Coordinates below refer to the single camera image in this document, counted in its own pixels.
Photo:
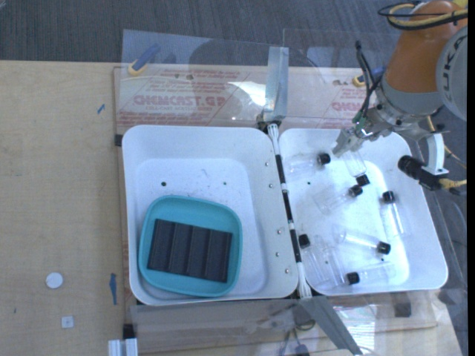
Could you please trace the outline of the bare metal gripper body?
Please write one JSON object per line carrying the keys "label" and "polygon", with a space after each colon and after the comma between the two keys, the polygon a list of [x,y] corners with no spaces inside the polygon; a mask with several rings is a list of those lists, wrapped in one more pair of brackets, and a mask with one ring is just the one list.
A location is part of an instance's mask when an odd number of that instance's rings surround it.
{"label": "bare metal gripper body", "polygon": [[428,130],[419,125],[425,118],[426,116],[405,113],[390,104],[377,104],[356,114],[353,133],[361,140],[376,140],[391,133],[420,140],[428,135]]}

